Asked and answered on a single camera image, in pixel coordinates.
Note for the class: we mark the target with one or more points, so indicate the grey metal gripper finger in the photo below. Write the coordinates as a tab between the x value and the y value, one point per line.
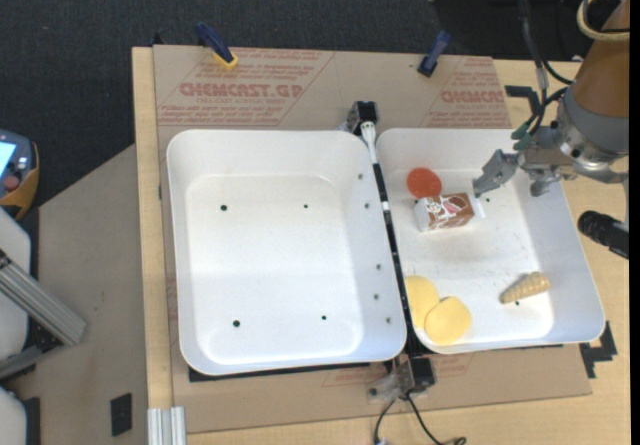
496	172
544	182

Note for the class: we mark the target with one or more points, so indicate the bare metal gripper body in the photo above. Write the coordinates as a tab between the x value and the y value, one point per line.
547	155

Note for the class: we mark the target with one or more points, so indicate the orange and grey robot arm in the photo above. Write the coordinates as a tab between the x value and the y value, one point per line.
602	78

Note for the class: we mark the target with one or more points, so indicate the brown and white carton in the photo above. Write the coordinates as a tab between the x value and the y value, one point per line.
445	213

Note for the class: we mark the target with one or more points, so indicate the orange round disc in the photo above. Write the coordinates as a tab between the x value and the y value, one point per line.
423	182

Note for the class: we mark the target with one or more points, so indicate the white plastic tray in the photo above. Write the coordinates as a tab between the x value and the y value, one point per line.
270	258
480	258

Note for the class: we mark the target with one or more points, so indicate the beige ridged cone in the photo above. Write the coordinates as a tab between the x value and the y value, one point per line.
527	287

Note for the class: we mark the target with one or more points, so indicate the thin black and white rod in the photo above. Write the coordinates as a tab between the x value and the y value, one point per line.
384	198

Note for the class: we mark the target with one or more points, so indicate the yellow round disc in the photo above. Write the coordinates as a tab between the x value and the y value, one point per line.
419	295
447	322

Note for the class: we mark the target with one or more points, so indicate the brown cardboard board, red print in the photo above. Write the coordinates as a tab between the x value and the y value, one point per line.
310	83

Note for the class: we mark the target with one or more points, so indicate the black cylinder on white bracket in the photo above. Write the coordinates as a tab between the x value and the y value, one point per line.
602	230

